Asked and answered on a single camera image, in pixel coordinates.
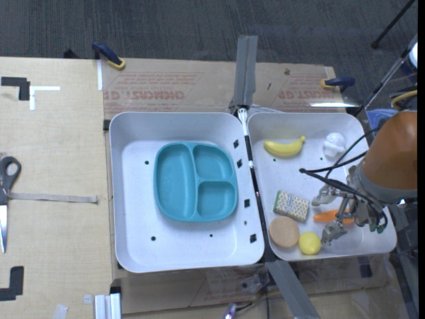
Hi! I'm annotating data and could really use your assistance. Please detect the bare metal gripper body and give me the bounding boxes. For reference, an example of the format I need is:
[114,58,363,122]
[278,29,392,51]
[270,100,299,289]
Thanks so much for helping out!
[338,166,383,229]

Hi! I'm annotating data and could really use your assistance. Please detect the orange carrot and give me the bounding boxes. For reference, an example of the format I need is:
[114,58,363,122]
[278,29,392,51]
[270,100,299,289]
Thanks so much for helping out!
[313,208,355,225]

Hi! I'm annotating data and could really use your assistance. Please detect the yellow lemon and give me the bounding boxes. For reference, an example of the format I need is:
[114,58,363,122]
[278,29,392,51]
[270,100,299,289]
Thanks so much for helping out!
[298,231,323,256]

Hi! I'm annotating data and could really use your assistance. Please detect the green and orange patterned packet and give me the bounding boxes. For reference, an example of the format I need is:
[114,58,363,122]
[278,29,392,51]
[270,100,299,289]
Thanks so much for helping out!
[272,190,310,223]

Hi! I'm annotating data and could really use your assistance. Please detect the white plastic tray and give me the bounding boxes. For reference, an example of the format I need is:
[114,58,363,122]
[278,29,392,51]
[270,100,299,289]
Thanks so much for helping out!
[246,112,398,263]
[108,111,266,274]

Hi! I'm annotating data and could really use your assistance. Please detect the tan round biscuit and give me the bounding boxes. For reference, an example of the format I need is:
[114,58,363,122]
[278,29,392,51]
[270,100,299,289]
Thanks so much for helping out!
[268,215,301,249]

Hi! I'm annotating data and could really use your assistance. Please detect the white crumpled figure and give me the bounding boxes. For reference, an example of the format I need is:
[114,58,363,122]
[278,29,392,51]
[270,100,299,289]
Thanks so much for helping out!
[322,132,347,161]

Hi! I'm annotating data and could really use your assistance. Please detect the yellow banana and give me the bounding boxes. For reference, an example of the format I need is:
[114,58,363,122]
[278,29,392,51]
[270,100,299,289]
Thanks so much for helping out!
[263,135,307,158]

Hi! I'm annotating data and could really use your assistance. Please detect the thin black and white rod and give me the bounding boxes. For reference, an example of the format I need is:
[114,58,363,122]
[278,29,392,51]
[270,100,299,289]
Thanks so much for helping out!
[236,107,268,245]

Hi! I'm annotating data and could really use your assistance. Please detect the blue divided plate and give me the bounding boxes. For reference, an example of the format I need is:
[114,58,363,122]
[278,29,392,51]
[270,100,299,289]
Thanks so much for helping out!
[153,141,239,223]

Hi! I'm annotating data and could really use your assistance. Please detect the brown cardboard board red print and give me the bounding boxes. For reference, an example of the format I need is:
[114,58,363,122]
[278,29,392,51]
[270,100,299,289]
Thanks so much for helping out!
[100,56,393,315]

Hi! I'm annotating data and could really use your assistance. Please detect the grey handled scissors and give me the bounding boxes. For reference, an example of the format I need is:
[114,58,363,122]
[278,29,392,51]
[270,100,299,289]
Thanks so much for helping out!
[0,156,23,254]

